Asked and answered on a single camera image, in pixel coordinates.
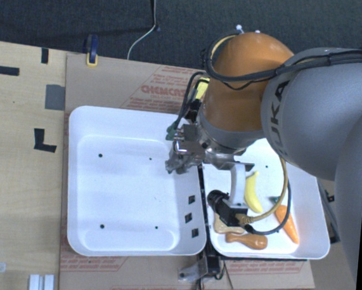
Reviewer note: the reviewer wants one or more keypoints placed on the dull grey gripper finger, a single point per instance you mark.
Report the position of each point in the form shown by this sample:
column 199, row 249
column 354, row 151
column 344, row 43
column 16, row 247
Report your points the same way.
column 172, row 166
column 186, row 164

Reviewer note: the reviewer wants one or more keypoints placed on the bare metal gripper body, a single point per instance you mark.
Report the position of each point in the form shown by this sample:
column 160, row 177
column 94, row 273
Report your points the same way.
column 190, row 142

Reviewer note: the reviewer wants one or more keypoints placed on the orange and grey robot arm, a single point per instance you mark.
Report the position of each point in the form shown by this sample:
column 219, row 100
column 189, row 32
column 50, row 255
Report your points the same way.
column 311, row 115

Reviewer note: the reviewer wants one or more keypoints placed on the white plastic tray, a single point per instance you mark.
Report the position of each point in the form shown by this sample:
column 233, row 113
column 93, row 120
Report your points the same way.
column 307, row 223
column 126, row 187

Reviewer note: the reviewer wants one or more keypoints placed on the thin black rod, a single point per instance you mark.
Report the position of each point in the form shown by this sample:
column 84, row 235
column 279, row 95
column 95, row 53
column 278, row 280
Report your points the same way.
column 205, row 213

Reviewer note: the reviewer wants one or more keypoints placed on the beige bread piece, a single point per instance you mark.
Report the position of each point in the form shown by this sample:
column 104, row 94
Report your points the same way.
column 221, row 227

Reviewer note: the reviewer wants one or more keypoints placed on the yellow banana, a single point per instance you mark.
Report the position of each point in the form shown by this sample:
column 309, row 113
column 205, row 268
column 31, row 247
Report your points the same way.
column 252, row 196

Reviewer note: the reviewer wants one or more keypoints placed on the brown cardboard board red print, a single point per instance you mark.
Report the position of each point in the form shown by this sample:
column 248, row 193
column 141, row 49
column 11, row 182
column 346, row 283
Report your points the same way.
column 110, row 83

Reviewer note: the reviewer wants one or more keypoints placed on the brown chicken drumstick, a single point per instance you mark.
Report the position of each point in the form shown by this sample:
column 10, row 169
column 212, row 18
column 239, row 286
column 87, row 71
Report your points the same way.
column 253, row 241

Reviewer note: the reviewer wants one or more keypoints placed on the orange carrot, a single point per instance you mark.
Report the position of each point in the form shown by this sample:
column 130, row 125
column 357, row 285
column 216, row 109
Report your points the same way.
column 291, row 228

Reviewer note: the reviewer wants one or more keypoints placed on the black cylinder on white bracket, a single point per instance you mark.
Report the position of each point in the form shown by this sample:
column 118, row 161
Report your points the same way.
column 226, row 207

